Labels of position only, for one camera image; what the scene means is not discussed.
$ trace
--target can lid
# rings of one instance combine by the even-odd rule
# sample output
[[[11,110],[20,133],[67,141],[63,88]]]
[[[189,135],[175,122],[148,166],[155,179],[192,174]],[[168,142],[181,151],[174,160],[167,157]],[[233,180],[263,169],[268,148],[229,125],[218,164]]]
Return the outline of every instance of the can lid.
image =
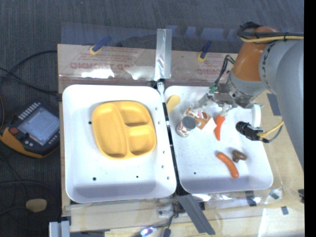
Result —
[[[185,128],[188,129],[194,129],[196,127],[196,120],[192,116],[185,116],[182,119],[182,124],[184,125]]]

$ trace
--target orange sausage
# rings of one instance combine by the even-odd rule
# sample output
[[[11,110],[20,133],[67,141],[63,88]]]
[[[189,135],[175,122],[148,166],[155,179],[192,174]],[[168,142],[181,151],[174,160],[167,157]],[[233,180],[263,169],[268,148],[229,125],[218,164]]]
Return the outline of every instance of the orange sausage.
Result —
[[[222,115],[217,115],[215,118],[216,127],[214,129],[214,133],[215,133],[215,137],[218,141],[221,140],[221,126],[222,126],[222,123],[224,121],[225,121],[225,117]]]
[[[217,154],[217,158],[221,160],[223,163],[225,163],[232,177],[237,178],[239,176],[238,169],[236,168],[234,162],[226,154],[219,152]]]

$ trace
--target yellow divided plate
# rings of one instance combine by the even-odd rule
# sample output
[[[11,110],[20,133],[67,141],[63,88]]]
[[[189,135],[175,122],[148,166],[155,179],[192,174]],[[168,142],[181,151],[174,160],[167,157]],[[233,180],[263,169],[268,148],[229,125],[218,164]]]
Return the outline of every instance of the yellow divided plate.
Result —
[[[145,155],[157,144],[156,131],[147,108],[135,101],[113,101],[96,107],[92,114],[99,150],[111,159]]]

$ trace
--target yellow cable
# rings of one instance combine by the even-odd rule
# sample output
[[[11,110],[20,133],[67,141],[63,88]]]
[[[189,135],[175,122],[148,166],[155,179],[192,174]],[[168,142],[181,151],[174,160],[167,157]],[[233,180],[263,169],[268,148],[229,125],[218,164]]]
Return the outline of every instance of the yellow cable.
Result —
[[[277,130],[278,128],[280,128],[282,125],[284,125],[284,121],[282,121],[280,124],[278,124],[275,128],[272,128],[270,131],[258,133],[257,135],[259,136],[260,139],[263,139],[264,137],[268,136],[270,133],[272,133],[275,130]]]
[[[286,36],[279,36],[279,37],[266,37],[266,38],[258,38],[258,39],[245,39],[241,37],[241,40],[243,42],[265,42],[265,41],[274,41],[274,40],[302,40],[304,37],[302,36],[291,36],[291,35],[286,35]]]

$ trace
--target white tray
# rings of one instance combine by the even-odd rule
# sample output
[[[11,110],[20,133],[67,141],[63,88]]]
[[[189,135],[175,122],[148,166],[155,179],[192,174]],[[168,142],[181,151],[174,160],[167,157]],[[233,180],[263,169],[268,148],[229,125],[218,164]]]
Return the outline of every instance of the white tray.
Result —
[[[165,99],[180,96],[180,104],[169,114],[172,139],[182,187],[191,194],[210,194],[246,190],[262,190],[272,185],[273,174],[262,142],[251,141],[237,132],[238,121],[252,121],[250,109],[235,108],[229,111],[221,128],[221,141],[215,137],[208,124],[195,128],[188,137],[179,136],[175,128],[183,113],[199,100],[208,87],[171,86],[165,90]],[[222,108],[213,104],[205,111],[215,118]],[[221,151],[232,158],[232,151],[239,150],[248,156],[236,163],[238,178],[232,178],[227,167],[217,157]]]
[[[157,135],[155,149],[143,156],[112,160],[99,151],[92,113],[99,104],[131,100],[145,105]],[[165,198],[176,178],[159,93],[145,86],[71,85],[63,93],[65,182],[69,198],[78,203]]]

